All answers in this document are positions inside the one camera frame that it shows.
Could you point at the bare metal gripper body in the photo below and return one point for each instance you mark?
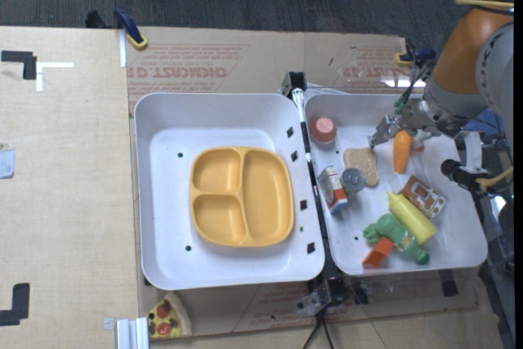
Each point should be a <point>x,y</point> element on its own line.
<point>413,116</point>

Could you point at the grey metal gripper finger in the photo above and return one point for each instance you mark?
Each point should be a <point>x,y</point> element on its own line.
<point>382,132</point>
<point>421,140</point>

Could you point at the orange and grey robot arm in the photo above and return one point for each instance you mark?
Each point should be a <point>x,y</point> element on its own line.
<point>461,61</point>

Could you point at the orange carrot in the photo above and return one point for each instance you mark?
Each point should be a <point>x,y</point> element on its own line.
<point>401,151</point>

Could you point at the tan bread slice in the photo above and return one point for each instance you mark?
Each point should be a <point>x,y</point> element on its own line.
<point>364,165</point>

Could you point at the grey can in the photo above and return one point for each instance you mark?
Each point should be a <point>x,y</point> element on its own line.
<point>354,180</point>

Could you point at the pink can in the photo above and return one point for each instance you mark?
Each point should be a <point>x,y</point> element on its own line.
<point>323,129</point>

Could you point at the white red blue carton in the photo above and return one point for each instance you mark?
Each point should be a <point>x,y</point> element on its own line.
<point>332,190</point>

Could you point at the thin black and white rod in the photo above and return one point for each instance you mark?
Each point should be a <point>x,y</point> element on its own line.
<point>305,139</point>

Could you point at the green bottle yellow label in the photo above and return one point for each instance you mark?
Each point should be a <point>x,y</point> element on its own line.
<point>402,239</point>

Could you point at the green broccoli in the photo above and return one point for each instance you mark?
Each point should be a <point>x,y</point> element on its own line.
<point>372,234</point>

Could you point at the white plastic tray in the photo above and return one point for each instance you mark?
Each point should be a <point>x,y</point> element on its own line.
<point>457,241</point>
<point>171,249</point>

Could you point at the orange wedge block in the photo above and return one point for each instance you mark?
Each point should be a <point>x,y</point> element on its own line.
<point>378,253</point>

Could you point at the yellow divided plate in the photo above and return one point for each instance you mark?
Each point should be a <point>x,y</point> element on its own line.
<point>265,196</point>

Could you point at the brown cardboard board red print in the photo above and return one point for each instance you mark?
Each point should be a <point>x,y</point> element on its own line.
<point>253,57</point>

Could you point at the pizza slice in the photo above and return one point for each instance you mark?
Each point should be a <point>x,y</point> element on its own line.
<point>165,320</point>

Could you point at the black cylinder on white bracket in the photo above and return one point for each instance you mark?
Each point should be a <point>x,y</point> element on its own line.
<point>459,172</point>

